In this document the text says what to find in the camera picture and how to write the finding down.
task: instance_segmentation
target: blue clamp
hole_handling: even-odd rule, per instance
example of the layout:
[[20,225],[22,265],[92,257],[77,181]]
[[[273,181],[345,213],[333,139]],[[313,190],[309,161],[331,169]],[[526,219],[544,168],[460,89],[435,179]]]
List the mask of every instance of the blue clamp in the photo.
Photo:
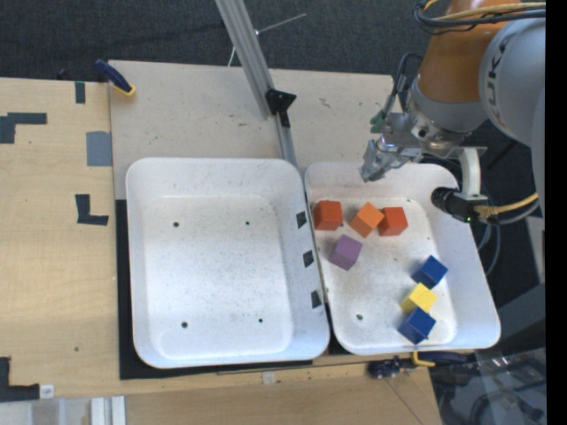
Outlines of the blue clamp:
[[136,93],[136,87],[129,83],[122,74],[120,74],[116,69],[106,63],[104,60],[98,59],[95,62],[95,68],[97,72],[103,75],[106,79],[111,81],[117,91],[126,97],[131,97]]

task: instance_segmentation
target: cube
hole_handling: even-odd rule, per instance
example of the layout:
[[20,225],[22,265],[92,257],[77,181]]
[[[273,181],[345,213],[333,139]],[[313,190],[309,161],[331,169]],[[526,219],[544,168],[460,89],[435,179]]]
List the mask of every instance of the cube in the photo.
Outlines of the cube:
[[338,267],[342,267],[348,271],[354,266],[358,256],[361,254],[362,243],[359,243],[352,237],[347,235],[341,235],[332,253],[329,256],[329,261]]
[[447,271],[448,269],[438,259],[430,255],[422,266],[413,273],[411,278],[432,289],[441,281]]
[[360,236],[367,237],[383,218],[382,212],[367,202],[351,219],[349,225]]
[[338,201],[322,200],[313,208],[316,230],[336,230],[343,223],[343,210]]
[[437,295],[422,283],[418,283],[400,303],[400,307],[406,313],[411,313],[416,307],[429,313]]
[[427,338],[435,323],[436,321],[427,312],[416,307],[406,316],[398,331],[412,344],[419,344]]
[[378,224],[380,236],[397,236],[408,227],[406,213],[401,206],[385,207],[382,213],[384,213],[384,218]]

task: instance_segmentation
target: purple cube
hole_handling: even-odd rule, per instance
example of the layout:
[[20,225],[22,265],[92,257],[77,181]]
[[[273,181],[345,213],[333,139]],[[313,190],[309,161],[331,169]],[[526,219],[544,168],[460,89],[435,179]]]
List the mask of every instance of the purple cube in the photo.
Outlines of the purple cube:
[[435,323],[428,313],[416,307],[400,324],[398,331],[412,344],[419,344],[427,338]]
[[448,269],[439,260],[430,255],[425,263],[411,276],[417,283],[422,283],[430,290],[441,282]]
[[353,267],[354,263],[356,263],[361,249],[362,243],[352,239],[350,236],[341,235],[333,248],[329,261],[333,265],[337,265],[348,271]]

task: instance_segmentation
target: white tray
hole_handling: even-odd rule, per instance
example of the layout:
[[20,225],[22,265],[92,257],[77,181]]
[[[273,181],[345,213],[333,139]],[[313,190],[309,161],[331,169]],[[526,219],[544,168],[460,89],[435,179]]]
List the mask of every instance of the white tray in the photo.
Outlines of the white tray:
[[[306,171],[311,208],[319,200],[343,206],[344,225],[315,231],[322,278],[337,340],[350,352],[374,355],[416,349],[457,350],[492,346],[500,321],[468,224],[431,203],[437,187],[456,187],[445,168],[410,164],[377,182],[363,182],[356,163],[321,162]],[[377,230],[361,237],[348,221],[366,203],[376,208],[402,206],[408,228],[399,236]],[[342,234],[362,242],[355,265],[346,271],[328,261]],[[400,302],[415,287],[411,274],[433,255],[447,274],[432,290],[438,296],[430,315],[437,321],[426,340],[413,345],[399,331],[406,315]]]
[[309,251],[316,259],[307,203],[291,164],[143,158],[126,191],[133,337],[146,363],[307,360],[326,349],[320,274],[304,262]]

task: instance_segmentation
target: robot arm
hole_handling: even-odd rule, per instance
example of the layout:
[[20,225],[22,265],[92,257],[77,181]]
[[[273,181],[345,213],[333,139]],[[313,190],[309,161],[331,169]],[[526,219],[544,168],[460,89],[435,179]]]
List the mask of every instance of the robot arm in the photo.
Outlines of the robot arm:
[[392,94],[370,122],[378,138],[369,141],[362,179],[376,181],[392,168],[421,160],[423,154],[458,159],[463,167],[462,190],[455,197],[438,191],[433,201],[450,198],[462,208],[455,217],[467,220],[476,205],[486,203],[480,194],[478,164],[484,148],[461,144],[489,119],[507,136],[532,148],[543,211],[545,5],[453,0],[445,16],[425,18],[423,11],[436,1],[416,2],[416,20],[433,27],[431,42],[409,88],[404,112],[393,113],[408,57],[400,61]]

